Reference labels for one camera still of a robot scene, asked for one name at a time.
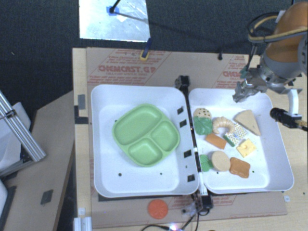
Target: toy bread slice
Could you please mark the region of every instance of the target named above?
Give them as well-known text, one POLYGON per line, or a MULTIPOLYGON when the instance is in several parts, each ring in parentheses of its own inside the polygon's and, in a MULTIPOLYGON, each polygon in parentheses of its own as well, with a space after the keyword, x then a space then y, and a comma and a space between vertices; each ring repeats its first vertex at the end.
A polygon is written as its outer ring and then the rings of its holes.
POLYGON ((252 133, 258 136, 261 135, 257 121, 251 110, 240 112, 235 116, 234 120, 252 133))

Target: white tray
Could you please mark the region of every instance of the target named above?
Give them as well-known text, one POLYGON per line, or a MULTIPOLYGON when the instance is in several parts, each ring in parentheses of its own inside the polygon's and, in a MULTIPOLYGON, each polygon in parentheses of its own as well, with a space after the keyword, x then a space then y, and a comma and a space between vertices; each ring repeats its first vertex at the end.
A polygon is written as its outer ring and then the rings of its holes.
MULTIPOLYGON (((243 103, 235 103, 233 94, 234 90, 194 89, 189 95, 192 115, 196 108, 202 107, 208 109, 213 118, 224 116, 233 120, 237 113, 250 109, 261 132, 260 137, 251 132, 245 136, 257 146, 256 151, 245 158, 228 143, 223 150, 229 158, 234 156, 251 165, 249 178, 243 179, 228 171, 217 173, 211 169, 203 173, 205 186, 217 194, 285 191, 292 188, 294 177, 278 124, 270 117, 272 104, 269 97, 258 93, 243 103)), ((225 131, 223 128, 219 130, 222 137, 225 131)), ((206 154, 210 158, 214 151, 220 150, 205 141, 205 136, 195 135, 199 155, 206 154)))
POLYGON ((188 113, 184 95, 178 89, 100 85, 91 93, 91 105, 94 185, 99 194, 105 197, 129 197, 182 195, 196 191, 199 178, 188 113), (158 107, 180 133, 179 146, 152 167, 135 164, 112 136, 115 121, 143 103, 158 107), (180 127, 182 121, 186 121, 187 125, 180 127))

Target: red circle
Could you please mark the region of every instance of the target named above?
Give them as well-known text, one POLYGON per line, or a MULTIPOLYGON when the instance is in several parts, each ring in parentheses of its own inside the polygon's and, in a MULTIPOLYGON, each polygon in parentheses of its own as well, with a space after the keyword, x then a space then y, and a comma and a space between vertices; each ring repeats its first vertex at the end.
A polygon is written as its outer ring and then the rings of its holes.
POLYGON ((163 219, 168 214, 168 205, 161 199, 154 199, 149 203, 148 212, 155 219, 163 219))

